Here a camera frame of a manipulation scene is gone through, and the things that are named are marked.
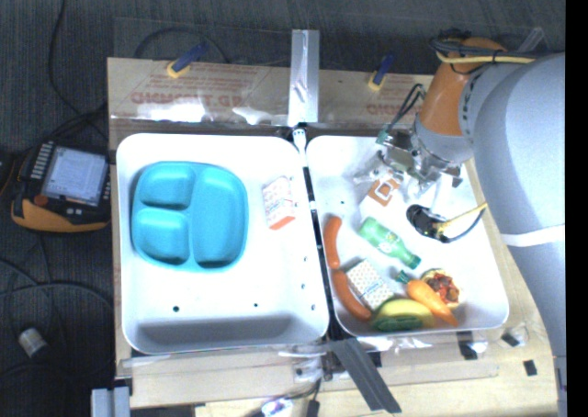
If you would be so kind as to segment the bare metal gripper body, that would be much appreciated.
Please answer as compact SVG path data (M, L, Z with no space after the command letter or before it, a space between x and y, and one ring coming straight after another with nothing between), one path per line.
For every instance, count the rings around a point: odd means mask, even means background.
M380 159L387 166L404 172L421 186L430 186L449 177L450 185L462 183L461 163L450 162L425 148L414 130L382 129L376 143L383 146Z

